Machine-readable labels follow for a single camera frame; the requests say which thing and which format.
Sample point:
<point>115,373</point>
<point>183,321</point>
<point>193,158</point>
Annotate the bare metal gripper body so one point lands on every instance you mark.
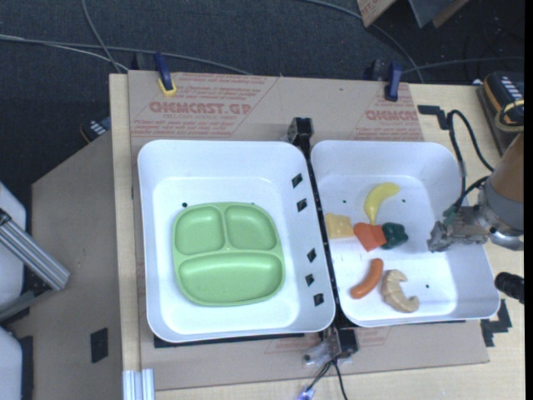
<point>468,227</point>

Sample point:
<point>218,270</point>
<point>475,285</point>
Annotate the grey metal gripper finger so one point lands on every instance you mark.
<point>442,228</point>
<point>436,244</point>

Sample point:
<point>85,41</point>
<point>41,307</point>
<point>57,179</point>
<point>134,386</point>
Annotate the white plastic tray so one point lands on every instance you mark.
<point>233,165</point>
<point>437,273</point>

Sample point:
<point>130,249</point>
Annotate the dark green pepper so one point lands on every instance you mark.
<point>395,235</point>

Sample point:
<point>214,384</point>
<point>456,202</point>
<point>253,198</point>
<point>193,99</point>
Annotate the beige croissant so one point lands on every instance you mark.
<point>395,292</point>

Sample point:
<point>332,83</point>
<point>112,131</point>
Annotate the yellow banana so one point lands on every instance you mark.
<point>377,198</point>

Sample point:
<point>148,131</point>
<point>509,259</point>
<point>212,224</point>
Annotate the orange sausage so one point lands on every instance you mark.
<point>368,279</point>

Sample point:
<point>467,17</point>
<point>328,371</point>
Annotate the yellow cheese wedge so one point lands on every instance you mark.
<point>338,225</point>

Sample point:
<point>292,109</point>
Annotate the thin black and white rod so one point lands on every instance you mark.
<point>322,223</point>

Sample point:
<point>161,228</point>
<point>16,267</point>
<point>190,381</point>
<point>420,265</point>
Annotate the green divided plate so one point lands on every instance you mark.
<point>229,265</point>

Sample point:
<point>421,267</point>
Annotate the brown cardboard board red print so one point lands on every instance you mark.
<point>258,106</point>

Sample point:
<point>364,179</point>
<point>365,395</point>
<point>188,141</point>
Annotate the black cylinder on white bracket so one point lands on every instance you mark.
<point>510,283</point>

